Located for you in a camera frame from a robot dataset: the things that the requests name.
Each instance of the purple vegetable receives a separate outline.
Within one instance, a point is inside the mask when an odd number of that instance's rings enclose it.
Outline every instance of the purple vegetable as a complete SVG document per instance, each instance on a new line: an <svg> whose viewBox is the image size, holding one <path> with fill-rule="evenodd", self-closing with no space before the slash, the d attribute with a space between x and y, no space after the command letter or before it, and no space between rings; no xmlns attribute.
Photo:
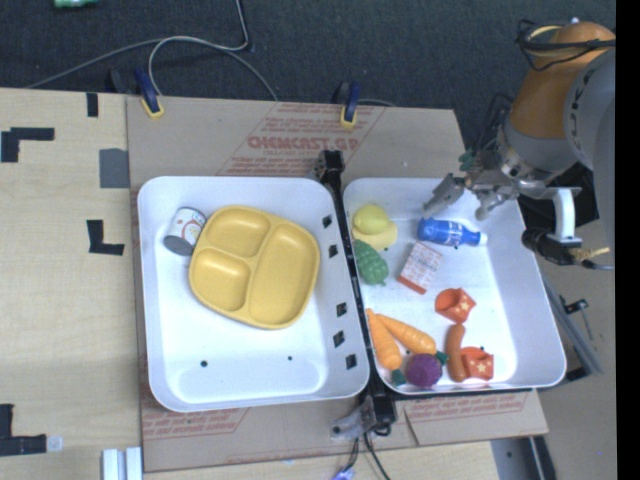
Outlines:
<svg viewBox="0 0 640 480"><path fill-rule="evenodd" d="M415 354L407 362L407 380L421 388L430 388L442 377L442 364L431 354Z"/></svg>

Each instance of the white tray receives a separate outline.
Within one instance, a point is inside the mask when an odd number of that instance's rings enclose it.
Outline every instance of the white tray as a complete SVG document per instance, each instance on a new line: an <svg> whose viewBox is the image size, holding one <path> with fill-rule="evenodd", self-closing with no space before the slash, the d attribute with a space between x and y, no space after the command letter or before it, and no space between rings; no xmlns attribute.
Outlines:
<svg viewBox="0 0 640 480"><path fill-rule="evenodd" d="M246 205L311 232L320 253L314 293L293 325L258 329L202 305L188 281L190 257L162 239L176 210L209 217ZM138 195L149 382L177 412L356 395L370 367L329 191L305 178L160 177Z"/></svg>
<svg viewBox="0 0 640 480"><path fill-rule="evenodd" d="M375 312L405 321L428 332L438 350L444 351L447 329L453 324L435 312L435 298L447 288L464 288L477 305L464 323L463 346L484 347L494 354L494 377L489 382L467 379L453 382L445 373L433 389L405 385L394 387L388 370L377 365L390 389L403 394L454 391L510 390L547 387L564 377L566 358L538 264L521 245L524 223L515 201L494 209L488 219L477 221L478 200L469 192L437 219L451 219L488 236L484 246L461 245L457 249L425 242L443 255L439 269L424 295L407 288L396 278L417 241L422 205L432 197L439 179L363 178L344 191L345 211L351 226L361 206L383 207L398 225L398 241L381 252L390 276L386 286L360 283L363 302Z"/></svg>

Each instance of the brown sausage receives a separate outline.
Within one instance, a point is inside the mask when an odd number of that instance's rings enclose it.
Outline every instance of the brown sausage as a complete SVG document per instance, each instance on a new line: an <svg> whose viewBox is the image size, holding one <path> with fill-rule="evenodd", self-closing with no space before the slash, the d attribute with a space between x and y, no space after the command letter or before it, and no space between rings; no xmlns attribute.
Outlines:
<svg viewBox="0 0 640 480"><path fill-rule="evenodd" d="M449 356L447 359L447 370L449 371L449 377L451 377L451 380L454 382L462 382L468 377L464 369L464 363L462 362L462 354L460 353L464 333L465 328L462 324L452 325L447 333L445 343L445 354Z"/></svg>

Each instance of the divided yellow plate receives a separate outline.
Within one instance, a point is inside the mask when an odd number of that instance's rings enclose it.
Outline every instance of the divided yellow plate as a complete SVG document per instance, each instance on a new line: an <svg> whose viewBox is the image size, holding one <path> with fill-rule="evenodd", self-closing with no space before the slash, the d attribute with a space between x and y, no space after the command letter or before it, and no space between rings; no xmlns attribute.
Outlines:
<svg viewBox="0 0 640 480"><path fill-rule="evenodd" d="M314 236L277 215L247 206L216 211L202 230L189 284L205 306L263 329L293 324L315 287Z"/></svg>

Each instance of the blue bottle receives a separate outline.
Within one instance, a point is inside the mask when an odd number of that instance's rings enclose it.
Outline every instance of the blue bottle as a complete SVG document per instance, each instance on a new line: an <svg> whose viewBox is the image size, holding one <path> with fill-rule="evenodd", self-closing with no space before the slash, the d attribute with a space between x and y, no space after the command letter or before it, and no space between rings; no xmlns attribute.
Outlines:
<svg viewBox="0 0 640 480"><path fill-rule="evenodd" d="M480 231L469 231L459 222L425 218L420 219L418 223L418 239L453 247L461 244L483 245L487 243L487 235Z"/></svg>

